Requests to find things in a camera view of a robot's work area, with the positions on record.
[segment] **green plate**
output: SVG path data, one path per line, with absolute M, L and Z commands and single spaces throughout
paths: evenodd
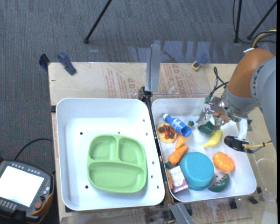
M 96 188 L 133 193 L 141 190 L 147 179 L 144 147 L 123 135 L 98 135 L 89 146 L 87 175 Z

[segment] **toy banana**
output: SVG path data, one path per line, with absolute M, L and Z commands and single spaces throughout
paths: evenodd
M 220 141 L 221 136 L 222 136 L 222 130 L 221 129 L 213 130 L 210 139 L 206 143 L 202 144 L 202 146 L 204 148 L 215 146 Z

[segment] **water bottle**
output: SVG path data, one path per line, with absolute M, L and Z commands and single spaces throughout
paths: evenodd
M 170 124 L 170 126 L 176 131 L 179 132 L 183 137 L 187 138 L 192 133 L 191 127 L 187 126 L 180 119 L 172 118 L 168 114 L 163 114 L 163 119 Z

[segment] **gray carpet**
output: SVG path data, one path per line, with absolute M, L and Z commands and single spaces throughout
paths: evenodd
M 247 36 L 276 0 L 113 0 L 89 44 L 83 42 L 108 0 L 0 0 L 0 152 L 12 159 L 27 143 L 52 139 L 45 53 L 58 62 L 146 62 L 160 44 L 161 62 L 192 63 L 203 52 L 208 63 L 238 63 L 250 47 Z M 277 6 L 254 33 L 276 29 Z M 276 36 L 259 47 L 276 55 Z M 53 171 L 52 142 L 37 141 L 18 160 Z M 0 224 L 8 220 L 0 217 Z M 56 198 L 43 224 L 57 224 Z

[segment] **tripod leg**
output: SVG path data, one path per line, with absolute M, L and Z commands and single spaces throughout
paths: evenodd
M 254 35 L 254 33 L 256 32 L 256 30 L 260 27 L 260 25 L 263 23 L 263 21 L 266 19 L 266 17 L 270 14 L 270 12 L 273 10 L 273 8 L 277 5 L 277 0 L 274 2 L 274 4 L 271 6 L 271 8 L 267 11 L 267 13 L 265 14 L 265 16 L 261 19 L 261 21 L 258 23 L 258 25 L 256 26 L 256 28 L 251 32 L 251 34 L 249 36 L 247 36 L 248 40 L 251 40 L 252 36 Z
M 91 34 L 93 33 L 94 29 L 96 28 L 96 26 L 98 25 L 99 21 L 101 20 L 101 18 L 103 17 L 105 11 L 107 10 L 107 8 L 109 7 L 110 3 L 112 2 L 112 0 L 108 0 L 104 9 L 102 10 L 101 14 L 98 16 L 96 22 L 94 23 L 94 25 L 92 26 L 89 34 L 87 35 L 87 37 L 84 39 L 84 43 L 85 44 L 89 44 L 89 38 L 91 36 Z
M 237 20 L 237 28 L 235 30 L 235 38 L 234 38 L 234 41 L 235 43 L 238 42 L 238 28 L 239 28 L 239 21 L 240 21 L 240 18 L 241 18 L 241 10 L 242 10 L 242 1 L 243 0 L 239 0 L 238 2 L 238 20 Z

